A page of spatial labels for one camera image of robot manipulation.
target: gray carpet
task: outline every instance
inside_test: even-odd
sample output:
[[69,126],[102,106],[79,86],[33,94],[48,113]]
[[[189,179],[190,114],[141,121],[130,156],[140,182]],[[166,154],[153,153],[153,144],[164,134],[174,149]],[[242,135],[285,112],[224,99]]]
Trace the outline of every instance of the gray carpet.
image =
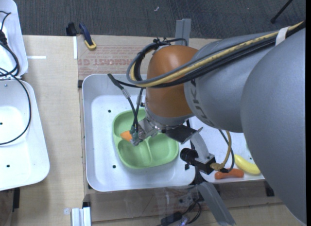
[[94,35],[173,37],[176,20],[191,18],[191,37],[226,38],[277,30],[306,18],[306,0],[14,0],[25,35],[66,35],[83,22]]

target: green plate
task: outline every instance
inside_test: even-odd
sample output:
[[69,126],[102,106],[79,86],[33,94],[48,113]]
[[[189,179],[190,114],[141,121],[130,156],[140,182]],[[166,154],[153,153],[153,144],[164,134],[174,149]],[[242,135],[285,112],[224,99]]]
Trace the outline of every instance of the green plate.
[[[145,117],[145,110],[138,112],[138,121]],[[118,114],[113,120],[112,134],[118,155],[124,165],[134,168],[149,168],[164,165],[176,158],[179,152],[178,142],[158,133],[154,137],[148,137],[144,141],[133,146],[123,140],[120,134],[131,128],[134,115],[131,110]]]

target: banana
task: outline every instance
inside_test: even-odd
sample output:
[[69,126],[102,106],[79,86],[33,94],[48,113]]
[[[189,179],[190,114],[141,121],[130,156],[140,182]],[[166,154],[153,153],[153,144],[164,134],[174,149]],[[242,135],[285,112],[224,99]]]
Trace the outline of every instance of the banana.
[[240,155],[234,155],[236,165],[245,172],[250,174],[260,174],[260,170],[256,164],[248,162],[245,158]]

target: wooden table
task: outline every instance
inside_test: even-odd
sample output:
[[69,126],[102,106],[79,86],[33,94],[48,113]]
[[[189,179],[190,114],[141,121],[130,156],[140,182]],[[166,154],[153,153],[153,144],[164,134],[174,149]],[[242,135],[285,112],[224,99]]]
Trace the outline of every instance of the wooden table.
[[[13,226],[70,226],[69,211],[81,208],[84,198],[84,170],[77,88],[78,64],[72,37],[24,36],[28,74],[50,158],[50,172],[40,183],[20,188],[20,204],[12,217]],[[282,204],[229,209],[237,225],[299,225]],[[94,223],[107,226],[155,226],[159,217],[124,219]],[[204,211],[192,225],[216,226],[210,211]]]

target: yellow cable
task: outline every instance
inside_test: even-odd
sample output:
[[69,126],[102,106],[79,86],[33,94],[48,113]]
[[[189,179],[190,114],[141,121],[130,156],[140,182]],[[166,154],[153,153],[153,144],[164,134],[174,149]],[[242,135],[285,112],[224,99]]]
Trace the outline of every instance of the yellow cable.
[[[293,30],[294,28],[299,26],[301,23],[303,23],[303,21],[298,23],[298,24],[296,24],[296,25],[294,25],[294,26],[291,26],[288,30],[289,31]],[[177,77],[180,77],[180,76],[182,76],[184,74],[187,74],[188,72],[190,72],[190,71],[192,71],[192,70],[194,70],[194,69],[196,69],[198,67],[201,67],[201,66],[203,66],[203,65],[205,65],[207,63],[210,63],[210,62],[212,62],[212,61],[214,61],[214,60],[216,60],[216,59],[218,59],[220,57],[226,56],[229,53],[232,53],[234,51],[237,51],[239,49],[242,49],[242,48],[247,47],[249,45],[252,45],[254,43],[257,43],[257,42],[259,42],[261,40],[271,38],[271,37],[273,37],[273,36],[275,36],[277,34],[278,34],[278,31],[274,32],[274,33],[271,33],[271,34],[266,34],[266,35],[258,37],[258,38],[254,38],[254,39],[248,40],[248,41],[243,42],[243,43],[241,43],[239,45],[236,45],[236,46],[233,46],[231,48],[228,48],[227,50],[224,50],[224,51],[222,51],[220,53],[217,53],[217,54],[215,54],[215,55],[213,55],[211,57],[208,57],[208,58],[206,58],[204,60],[201,60],[200,62],[194,63],[191,66],[185,67],[182,70],[179,70],[179,71],[177,71],[175,73],[172,73],[171,75],[169,75],[167,77],[164,77],[164,78],[161,78],[161,79],[159,79],[157,81],[146,83],[146,84],[136,84],[136,86],[138,86],[138,87],[152,87],[152,86],[163,84],[163,83],[171,81],[171,80],[173,80],[173,79],[175,79]],[[135,64],[130,69],[130,76],[131,76],[131,79],[133,81],[136,81],[135,75],[134,75],[134,66],[135,66]]]
[[212,169],[214,169],[215,171],[220,171],[222,168],[225,167],[225,164],[227,163],[229,156],[230,156],[230,152],[231,152],[231,145],[232,145],[232,139],[231,139],[231,135],[229,131],[226,131],[227,136],[228,136],[228,150],[227,150],[227,154],[225,156],[224,161],[221,164],[218,163],[211,163],[210,167]]

